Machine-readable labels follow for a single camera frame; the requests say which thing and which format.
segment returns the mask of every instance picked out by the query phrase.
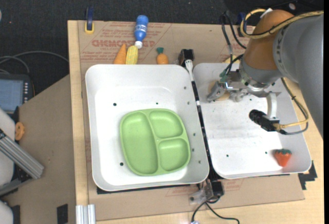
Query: strawberry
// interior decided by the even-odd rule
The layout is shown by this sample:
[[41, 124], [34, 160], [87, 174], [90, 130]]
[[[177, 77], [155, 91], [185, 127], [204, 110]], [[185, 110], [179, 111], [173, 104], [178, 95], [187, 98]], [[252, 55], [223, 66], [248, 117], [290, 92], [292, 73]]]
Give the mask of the strawberry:
[[274, 153], [274, 157], [280, 166], [286, 166], [291, 156], [292, 153], [288, 149], [279, 149]]

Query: monitor screen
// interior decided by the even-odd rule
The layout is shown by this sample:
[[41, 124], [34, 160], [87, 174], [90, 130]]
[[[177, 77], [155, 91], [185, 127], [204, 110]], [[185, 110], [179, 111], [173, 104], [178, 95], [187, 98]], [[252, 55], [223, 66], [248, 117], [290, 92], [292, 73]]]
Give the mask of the monitor screen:
[[23, 104], [24, 82], [20, 80], [0, 79], [0, 107], [7, 113], [13, 113]]

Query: orange toy vegetable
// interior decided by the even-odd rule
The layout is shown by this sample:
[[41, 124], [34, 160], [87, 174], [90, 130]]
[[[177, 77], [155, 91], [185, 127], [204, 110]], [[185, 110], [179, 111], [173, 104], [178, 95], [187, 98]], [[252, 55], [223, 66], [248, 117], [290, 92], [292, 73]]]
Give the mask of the orange toy vegetable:
[[125, 64], [125, 57], [126, 57], [126, 49], [125, 49], [125, 43], [122, 44], [121, 48], [119, 49], [113, 64]]
[[156, 57], [157, 64], [168, 64], [168, 56], [163, 53], [163, 48], [157, 48], [158, 56]]
[[274, 156], [280, 166], [286, 166], [292, 153], [288, 149], [276, 150]]

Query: white bottle cap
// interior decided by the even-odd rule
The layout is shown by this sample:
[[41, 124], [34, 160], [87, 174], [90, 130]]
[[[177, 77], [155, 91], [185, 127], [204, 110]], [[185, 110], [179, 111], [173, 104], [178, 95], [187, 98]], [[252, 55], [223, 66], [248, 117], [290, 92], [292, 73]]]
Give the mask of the white bottle cap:
[[142, 42], [142, 41], [136, 41], [136, 42], [135, 42], [135, 46], [136, 46], [138, 49], [140, 49], [140, 48], [142, 48], [142, 46], [143, 46], [143, 42]]

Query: yellow marker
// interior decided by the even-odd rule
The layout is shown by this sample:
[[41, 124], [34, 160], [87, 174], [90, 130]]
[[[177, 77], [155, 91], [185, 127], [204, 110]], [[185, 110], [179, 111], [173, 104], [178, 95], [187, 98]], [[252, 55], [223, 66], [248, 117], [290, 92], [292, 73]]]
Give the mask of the yellow marker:
[[84, 23], [84, 32], [86, 32], [87, 34], [93, 34], [94, 29], [95, 29], [94, 22], [92, 24], [92, 29], [91, 30], [87, 30], [87, 22]]
[[138, 48], [136, 46], [130, 46], [125, 58], [126, 64], [136, 64], [138, 60]]

